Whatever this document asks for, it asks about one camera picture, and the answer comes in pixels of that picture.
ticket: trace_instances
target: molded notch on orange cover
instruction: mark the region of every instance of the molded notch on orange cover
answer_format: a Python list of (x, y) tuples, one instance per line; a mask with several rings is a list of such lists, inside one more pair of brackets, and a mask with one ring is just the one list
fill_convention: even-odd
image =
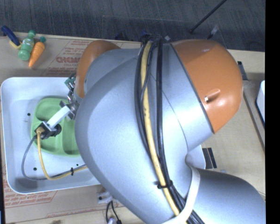
[(85, 96), (84, 78), (91, 63), (104, 52), (119, 48), (114, 43), (105, 40), (93, 41), (86, 47), (80, 58), (76, 72), (75, 92), (80, 98), (84, 98)]
[(239, 110), (243, 84), (238, 65), (219, 43), (182, 40), (172, 43), (205, 108), (214, 133)]

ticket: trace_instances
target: table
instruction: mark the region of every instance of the table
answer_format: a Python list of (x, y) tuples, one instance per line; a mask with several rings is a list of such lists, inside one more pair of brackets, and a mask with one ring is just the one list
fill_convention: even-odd
[[(16, 33), (22, 39), (26, 34)], [(95, 39), (43, 35), (46, 49), (33, 68), (17, 58), (17, 50), (7, 37), (0, 36), (0, 85), (9, 77), (68, 77), (77, 66), (85, 47)], [(138, 42), (113, 41), (121, 48), (139, 48)], [(216, 135), (202, 147), (211, 148), (216, 160), (214, 171), (243, 178), (266, 197), (264, 127), (255, 112), (258, 84), (265, 79), (265, 53), (229, 50), (236, 61), (241, 61), (248, 78), (244, 81), (244, 97), (240, 110)], [(106, 203), (99, 204), (97, 193), (104, 192), (101, 185), (64, 189), (37, 194), (19, 194), (7, 183), (5, 149), (0, 110), (0, 141), (5, 200), (6, 223), (105, 223)], [(115, 203), (123, 223), (143, 223), (120, 203)]]

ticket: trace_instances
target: gray carpet floor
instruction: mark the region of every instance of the gray carpet floor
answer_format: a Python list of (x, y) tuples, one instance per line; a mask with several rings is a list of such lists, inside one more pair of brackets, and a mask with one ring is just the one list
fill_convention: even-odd
[[(190, 34), (222, 0), (0, 0), (2, 25), (13, 31), (138, 41), (157, 33), (169, 41), (212, 37), (227, 49), (265, 51), (266, 0), (227, 0)], [(2, 205), (0, 174), (0, 210)]]

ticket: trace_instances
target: white tray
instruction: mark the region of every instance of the white tray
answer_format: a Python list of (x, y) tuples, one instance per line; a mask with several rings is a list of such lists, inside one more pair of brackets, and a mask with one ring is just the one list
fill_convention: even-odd
[[(31, 140), (30, 128), (34, 109), (44, 98), (66, 98), (69, 89), (64, 84), (65, 80), (65, 77), (13, 77), (1, 85), (7, 181), (15, 192), (28, 194), (99, 184), (89, 169), (55, 181), (31, 181), (21, 172), (22, 158)], [(80, 156), (64, 157), (43, 152), (42, 157), (49, 175), (56, 175), (84, 164)], [(25, 172), (27, 176), (44, 178), (34, 145), (27, 154)]]

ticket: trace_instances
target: green bottle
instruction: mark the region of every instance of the green bottle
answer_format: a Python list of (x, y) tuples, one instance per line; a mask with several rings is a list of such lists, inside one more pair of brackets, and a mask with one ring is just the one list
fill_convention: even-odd
[(34, 37), (36, 32), (34, 30), (30, 30), (28, 32), (28, 37), (26, 37), (21, 45), (21, 49), (19, 50), (18, 57), (23, 60), (29, 60), (32, 48), (34, 46)]

